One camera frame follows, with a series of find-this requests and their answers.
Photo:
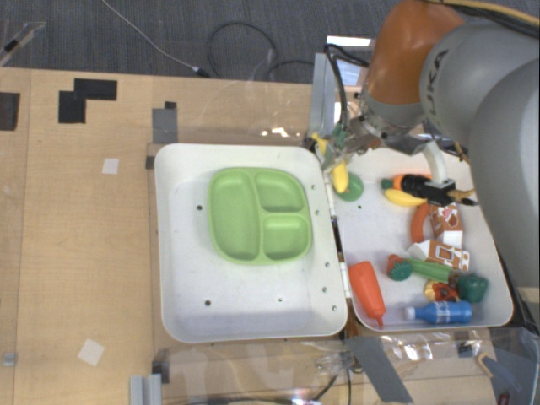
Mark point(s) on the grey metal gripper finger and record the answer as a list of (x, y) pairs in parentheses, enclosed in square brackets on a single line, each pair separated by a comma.
[(345, 158), (330, 158)]

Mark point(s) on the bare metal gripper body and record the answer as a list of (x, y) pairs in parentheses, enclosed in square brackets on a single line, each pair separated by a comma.
[(368, 138)]

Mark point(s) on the yellow banana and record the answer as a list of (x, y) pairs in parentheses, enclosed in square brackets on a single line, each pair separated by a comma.
[(340, 178), (401, 198)]

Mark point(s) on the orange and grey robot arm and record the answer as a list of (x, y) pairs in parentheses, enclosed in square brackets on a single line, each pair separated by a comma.
[(476, 82)]

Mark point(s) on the green round toy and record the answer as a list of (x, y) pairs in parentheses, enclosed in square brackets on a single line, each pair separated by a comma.
[(355, 188)]

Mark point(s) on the orange carrot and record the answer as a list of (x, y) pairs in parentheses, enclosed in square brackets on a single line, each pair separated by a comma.
[(391, 182)]

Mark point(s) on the white plastic tray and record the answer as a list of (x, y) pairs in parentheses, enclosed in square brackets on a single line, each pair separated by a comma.
[(236, 302), (379, 230)]

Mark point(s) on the thin black and white rod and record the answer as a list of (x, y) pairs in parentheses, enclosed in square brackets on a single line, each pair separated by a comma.
[(338, 243)]

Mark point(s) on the orange sausage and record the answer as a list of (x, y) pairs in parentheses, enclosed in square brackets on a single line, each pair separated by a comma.
[(418, 224)]

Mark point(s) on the green divided plate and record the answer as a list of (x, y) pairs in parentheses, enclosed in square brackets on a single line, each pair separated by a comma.
[(236, 217)]

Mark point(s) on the brown and white carton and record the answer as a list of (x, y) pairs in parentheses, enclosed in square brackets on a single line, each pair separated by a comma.
[(447, 223), (441, 255)]

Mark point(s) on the red strawberry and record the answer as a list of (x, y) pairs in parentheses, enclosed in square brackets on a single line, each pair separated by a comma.
[(397, 268)]

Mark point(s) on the orange bottle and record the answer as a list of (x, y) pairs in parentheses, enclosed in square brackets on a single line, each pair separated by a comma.
[(368, 289)]

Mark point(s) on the green celery stick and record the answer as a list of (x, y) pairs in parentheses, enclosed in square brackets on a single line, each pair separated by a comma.
[(432, 269)]

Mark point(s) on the yellow and red pizza slice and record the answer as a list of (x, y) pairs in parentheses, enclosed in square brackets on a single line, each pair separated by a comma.
[(439, 291)]

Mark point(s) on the green bell pepper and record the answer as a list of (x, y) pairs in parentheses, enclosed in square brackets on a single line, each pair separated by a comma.
[(473, 288)]

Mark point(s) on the blue bottle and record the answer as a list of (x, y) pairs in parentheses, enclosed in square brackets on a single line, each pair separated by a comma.
[(443, 312)]

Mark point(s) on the black cylinder on white bracket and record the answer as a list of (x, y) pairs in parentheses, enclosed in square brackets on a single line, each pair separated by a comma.
[(426, 188)]

